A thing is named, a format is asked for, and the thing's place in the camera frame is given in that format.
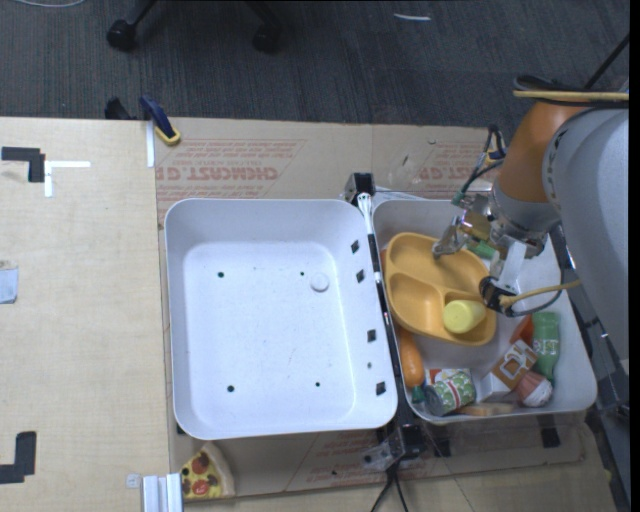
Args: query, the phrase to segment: cardboard sheet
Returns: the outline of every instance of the cardboard sheet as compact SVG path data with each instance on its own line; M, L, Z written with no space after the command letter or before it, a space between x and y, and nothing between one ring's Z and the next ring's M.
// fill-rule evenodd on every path
M165 357L170 339L164 275L163 222L167 209L188 197L337 198L353 172L372 172L389 196L450 198L466 181L486 138L482 128L369 126L177 118L182 134L173 147L155 140L158 225L163 271ZM171 373L167 396L172 410ZM489 471L575 462L583 447L575 427L559 422L561 440L544 449L532 418L498 423L493 437L474 427L446 433L452 455L433 450L406 463L403 479L424 479L469 471ZM171 468L176 470L201 444L178 434L169 417ZM375 432L355 431L228 440L217 443L227 457L238 496L253 496L382 482L365 470L362 452L375 446Z

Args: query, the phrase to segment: wooden board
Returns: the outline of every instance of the wooden board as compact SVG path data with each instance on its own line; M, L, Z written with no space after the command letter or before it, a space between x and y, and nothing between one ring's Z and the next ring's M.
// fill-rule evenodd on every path
M168 471L155 182L144 123L0 120L0 145L40 148L54 197L0 162L0 259L19 266L0 305L0 464L37 433L35 474L0 509L138 510L130 473Z

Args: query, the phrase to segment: gray carpet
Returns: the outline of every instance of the gray carpet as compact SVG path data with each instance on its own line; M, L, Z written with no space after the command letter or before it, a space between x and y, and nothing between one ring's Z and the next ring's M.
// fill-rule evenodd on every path
M124 53L106 32L132 4L0 0L0 116L102 118L112 96L141 116L148 93L169 116L495 123L508 140L531 105L515 76L582 86L630 28L630 0L270 2L285 32L267 55L243 2L167 1ZM596 86L628 73L627 48Z

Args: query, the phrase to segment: yellow divided plate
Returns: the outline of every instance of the yellow divided plate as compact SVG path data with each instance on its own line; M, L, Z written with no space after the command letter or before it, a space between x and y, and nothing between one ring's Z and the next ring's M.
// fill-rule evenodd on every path
M489 272L483 261L463 249L434 259L431 247L437 240L417 233L399 233L385 251L384 282L394 319L416 334L459 345L488 343L496 331L496 312L463 334L445 329L444 307L452 300L482 302L478 285Z

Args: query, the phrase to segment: chair wheel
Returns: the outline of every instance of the chair wheel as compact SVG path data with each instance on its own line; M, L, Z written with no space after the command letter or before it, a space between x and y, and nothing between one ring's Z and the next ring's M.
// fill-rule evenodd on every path
M253 47L259 52L274 53L282 29L262 25L253 36Z
M135 39L136 27L125 20L116 20L107 32L107 41L118 50L131 50L135 46Z

